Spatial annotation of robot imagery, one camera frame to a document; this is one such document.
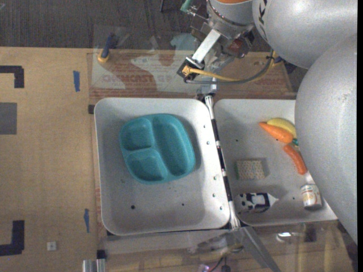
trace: tin can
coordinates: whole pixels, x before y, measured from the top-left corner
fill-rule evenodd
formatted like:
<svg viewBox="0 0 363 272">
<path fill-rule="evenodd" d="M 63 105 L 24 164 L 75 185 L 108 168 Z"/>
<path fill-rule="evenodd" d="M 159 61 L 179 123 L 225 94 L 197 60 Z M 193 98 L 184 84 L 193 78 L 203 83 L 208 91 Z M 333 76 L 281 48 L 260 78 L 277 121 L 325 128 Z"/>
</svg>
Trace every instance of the tin can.
<svg viewBox="0 0 363 272">
<path fill-rule="evenodd" d="M 320 191 L 316 184 L 306 184 L 300 187 L 304 208 L 317 210 L 323 206 Z"/>
</svg>

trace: cardboard surface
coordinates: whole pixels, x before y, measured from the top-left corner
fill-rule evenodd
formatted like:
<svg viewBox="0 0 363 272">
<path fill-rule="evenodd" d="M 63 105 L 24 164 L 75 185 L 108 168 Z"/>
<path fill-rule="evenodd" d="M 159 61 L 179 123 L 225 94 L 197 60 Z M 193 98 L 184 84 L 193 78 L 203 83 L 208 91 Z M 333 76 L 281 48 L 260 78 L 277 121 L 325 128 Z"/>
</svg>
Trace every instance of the cardboard surface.
<svg viewBox="0 0 363 272">
<path fill-rule="evenodd" d="M 0 74 L 0 102 L 18 107 L 17 134 L 0 136 L 0 233 L 8 233 L 13 220 L 25 220 L 25 249 L 0 257 L 1 271 L 80 271 L 83 259 L 96 257 L 87 52 L 0 48 L 0 65 L 25 71 L 25 88 L 14 88 L 14 76 Z M 47 252 L 49 241 L 57 242 L 56 251 Z"/>
</svg>

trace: toy banana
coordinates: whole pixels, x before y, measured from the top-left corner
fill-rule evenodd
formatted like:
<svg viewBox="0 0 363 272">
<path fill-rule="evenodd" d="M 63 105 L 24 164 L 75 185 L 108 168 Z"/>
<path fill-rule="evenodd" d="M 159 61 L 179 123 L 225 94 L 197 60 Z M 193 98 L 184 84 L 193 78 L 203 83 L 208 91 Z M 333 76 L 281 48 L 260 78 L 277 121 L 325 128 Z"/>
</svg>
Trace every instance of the toy banana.
<svg viewBox="0 0 363 272">
<path fill-rule="evenodd" d="M 267 124 L 283 128 L 284 130 L 290 132 L 293 135 L 293 138 L 297 137 L 295 126 L 286 119 L 274 118 L 274 119 L 268 120 Z"/>
</svg>

